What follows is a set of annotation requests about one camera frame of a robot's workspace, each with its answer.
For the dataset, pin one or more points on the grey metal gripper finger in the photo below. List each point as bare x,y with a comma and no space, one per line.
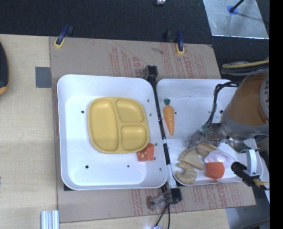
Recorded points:
218,142
196,138

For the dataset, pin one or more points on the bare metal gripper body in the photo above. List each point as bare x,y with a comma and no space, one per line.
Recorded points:
223,132

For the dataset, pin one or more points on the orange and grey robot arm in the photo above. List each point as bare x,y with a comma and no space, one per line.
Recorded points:
247,104

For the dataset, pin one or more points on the tan bread roll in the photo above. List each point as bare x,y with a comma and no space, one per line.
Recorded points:
204,149

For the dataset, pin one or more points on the white fried egg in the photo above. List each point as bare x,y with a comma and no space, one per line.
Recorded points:
218,157

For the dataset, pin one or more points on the tan bread slice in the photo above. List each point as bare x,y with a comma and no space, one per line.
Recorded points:
191,159

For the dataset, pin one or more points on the orange-red cup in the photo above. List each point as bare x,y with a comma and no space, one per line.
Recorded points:
214,170

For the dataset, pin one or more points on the white plastic tray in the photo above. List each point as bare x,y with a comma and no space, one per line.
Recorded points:
107,173
191,108

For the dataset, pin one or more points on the orange carrot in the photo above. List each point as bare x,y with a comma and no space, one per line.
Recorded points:
169,118

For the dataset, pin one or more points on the tan croissant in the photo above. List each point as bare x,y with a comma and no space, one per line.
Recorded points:
187,174

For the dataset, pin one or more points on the thin black and white rod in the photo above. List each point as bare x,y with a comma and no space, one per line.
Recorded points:
160,125

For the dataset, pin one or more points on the red carton with yellow star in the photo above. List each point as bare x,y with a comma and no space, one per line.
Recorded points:
147,154

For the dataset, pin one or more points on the yellow divided plate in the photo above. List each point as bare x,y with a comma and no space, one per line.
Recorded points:
103,125

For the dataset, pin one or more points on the brown cardboard board red print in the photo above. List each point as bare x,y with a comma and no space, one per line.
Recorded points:
96,56

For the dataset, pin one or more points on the small patterned can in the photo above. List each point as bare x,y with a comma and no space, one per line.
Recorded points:
160,0

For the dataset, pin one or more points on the black cylinder on white bracket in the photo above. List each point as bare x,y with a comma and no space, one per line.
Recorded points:
241,172

